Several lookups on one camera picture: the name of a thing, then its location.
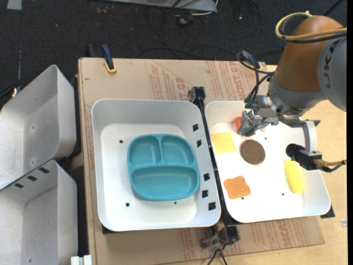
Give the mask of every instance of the wire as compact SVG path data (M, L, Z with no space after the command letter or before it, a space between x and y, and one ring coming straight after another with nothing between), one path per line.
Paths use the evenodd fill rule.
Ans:
M260 84L262 84L266 79L268 80L271 76L274 75L275 72L269 72L266 76L262 77L258 83L258 86L260 86ZM250 95L253 95L253 93L255 92L256 86L253 88L253 90L250 92Z
M233 53L232 51L230 51L230 50L228 50L228 49L226 49L226 48L223 48L223 47L221 47L221 46L218 46L218 45L213 45L213 44L201 44L201 45L199 45L198 47L193 48L191 52L193 52L193 51L195 51L195 50L197 50L198 48L201 48L201 47L214 47L214 48L221 49L221 50L223 50L223 51L225 51L225 52L227 52L227 53L230 53L231 55L234 55L235 57L237 56L237 55L236 55L235 53Z
M249 68L253 71L258 71L259 73L272 73L272 72L266 72L266 71L262 71L262 70L259 70L259 69L256 69L256 67L254 67L253 65L249 66L247 65L243 60L242 60L242 52L238 53L237 54L237 60L243 65L245 66L246 68Z
M255 38L258 36L258 34L260 32L260 29L261 29L261 15L259 13L259 26L258 26L258 29L256 30L256 33L254 34L253 38L249 42L248 46L246 47L246 50L249 50L250 45L254 42Z
M149 20L149 17L148 17L148 9L149 7L146 7L146 18L147 18L147 21L149 23L149 25L151 26L151 28L154 30L154 32L158 35L159 39L161 40L161 42L165 45L165 48L169 48L169 50L179 59L182 59L181 56L175 52L175 50L173 50L172 48L170 48L167 44L167 42L165 41L164 37L163 37L163 28L164 28L164 24L166 23L167 21L167 15L164 14L164 18L163 18L163 21L162 21L162 32L160 33L155 27L154 25L151 23L151 21Z
M323 15L329 15L343 0L338 0L336 3L332 5Z
M245 59L247 62L251 63L254 68L255 76L256 76L256 85L249 95L251 97L251 99L254 100L256 98L256 95L258 94L259 85L260 85L259 70L257 69L257 66L256 66L255 61L252 58L252 56L249 53L247 53L246 51L242 51L242 52L238 53L237 59L238 59L238 61Z
M347 165L347 160L342 160L342 161L338 161L338 162L326 162L322 159L314 159L313 163L316 165L316 167L319 170L331 173L333 171L336 171L341 166Z
M8 87L2 89L0 91L0 98L4 97L6 94L8 94L11 90L13 90L14 88L18 87L20 85L20 81L16 81L13 84L9 85Z
M210 264L212 263L212 261L213 261L213 260L215 259L215 257L216 257L217 252L220 253L220 255L221 255L221 257L222 257L222 259L223 259L223 261L224 261L224 264L225 264L225 265L228 265L228 263L227 263L227 261L226 261L224 255L223 255L223 253L222 253L222 251L224 250L225 247L226 247L226 244L223 246L222 249L217 248L217 249L215 250L215 252L213 253L213 255L212 255L212 257L211 257L211 259L210 259L210 261L208 262L207 265L210 265Z
M199 0L192 0L192 1L188 2L187 4L184 4L184 5L182 5L182 6L179 6L179 7L175 8L175 9L184 8L184 7L186 7L186 6L190 5L190 4L193 4L193 3L197 2L197 1L199 1Z
M204 56L201 56L201 55L197 55L197 54L193 54L193 53L190 53L190 52L187 52L187 51L184 51L184 50L179 50L179 49L176 49L176 48L171 48L171 47L154 47L154 48L149 48L143 52L141 52L139 55L138 55L138 58L140 58L143 54L147 53L147 52L150 52L152 50L169 50L169 51L177 51L179 53L183 53L183 54L186 54L186 55L190 55L190 56L193 56L193 57L197 57L197 58L200 58L200 59L206 59L206 60L213 60L213 58L209 58L209 57L204 57Z
M288 40L288 42L299 43L299 44L315 43L315 42L320 42L320 41L324 41L324 40L340 38L340 37L343 37L343 36L347 36L347 33L336 33L336 34L333 34L331 36L326 36L326 37L317 38L317 39L309 39L309 40Z
M309 13L293 13L293 14L289 14L289 15L285 16L276 24L275 33L278 38L286 40L286 41L292 41L292 40L302 40L302 39L306 39L306 38L313 38L313 37L328 35L328 34L346 33L347 32L347 28L339 28L339 29L323 30L323 31L319 31L316 33L295 35L295 36L292 36L292 35L288 36L288 35L283 34L282 30L280 30L280 27L282 27L282 24L284 22L287 23L288 19L292 19L293 17L298 17L298 16L306 17L306 18L313 17L313 15L311 15Z
M192 15L209 15L209 14L212 14L213 12L212 11L209 11L209 12L205 12L205 13L193 13Z
M277 49L265 50L265 51L261 51L261 52L253 53L253 56L261 55L261 54L263 54L263 53L267 53L267 52L277 52L277 51L283 51L284 49L285 49L284 47L281 47L281 48L277 48Z

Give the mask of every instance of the black floor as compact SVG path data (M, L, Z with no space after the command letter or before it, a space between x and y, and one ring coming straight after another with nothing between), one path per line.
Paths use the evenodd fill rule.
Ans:
M322 15L338 0L220 0L218 13L197 16L184 27L174 15L186 11L89 0L22 0L22 10L0 0L0 92L20 79L21 88L52 64L71 78L93 44L113 57L236 60L247 50L276 64L284 42L276 23L294 12ZM329 17L347 26L347 0ZM0 98L0 107L9 94Z

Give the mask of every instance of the blue plate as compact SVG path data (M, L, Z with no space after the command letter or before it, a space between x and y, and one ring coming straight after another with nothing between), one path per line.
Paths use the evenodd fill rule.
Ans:
M183 199L200 185L194 151L181 136L150 134L135 138L127 151L127 166L132 189L146 200Z

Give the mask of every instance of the white tray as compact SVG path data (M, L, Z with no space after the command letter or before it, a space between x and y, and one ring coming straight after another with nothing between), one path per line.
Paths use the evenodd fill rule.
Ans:
M197 106L186 101L102 99L92 108L92 124L98 214L107 229L206 227L218 222L217 186ZM134 194L127 148L134 138L146 134L174 134L188 140L200 170L200 188L195 194L166 202L147 201Z
M287 182L285 149L290 143L305 145L303 130L279 123L258 130L251 137L243 137L237 134L234 125L235 118L241 116L243 110L242 101L211 102L205 109L210 134L231 133L236 147L235 152L215 152L227 210L232 218L245 223L327 213L331 203L319 170L307 171L300 167L304 182L301 194L291 192ZM240 155L240 144L249 139L261 143L265 149L265 161L258 165L246 163ZM245 178L251 194L244 199L229 199L223 182L237 176Z
M68 265L77 255L77 187L49 161L0 192L0 264Z
M0 113L0 190L76 144L74 93L52 65L7 102Z

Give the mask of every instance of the black hole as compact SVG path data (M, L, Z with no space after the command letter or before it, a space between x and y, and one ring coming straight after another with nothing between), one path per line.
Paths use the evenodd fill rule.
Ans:
M213 210L213 209L215 209L216 208L216 202L211 202L211 203L209 203L208 204L208 210L210 211L210 210Z
M39 168L38 170L45 174L48 174L50 172L46 168Z
M30 179L32 182L35 182L37 180L37 178L33 176L28 176L27 179Z
M208 190L202 191L202 198L208 197Z
M206 180L208 180L208 179L210 179L210 174L209 174L209 173L204 174L204 180L206 181Z
M14 184L14 186L17 187L17 188L23 188L24 187L24 185L21 185L20 183L16 183L16 184Z

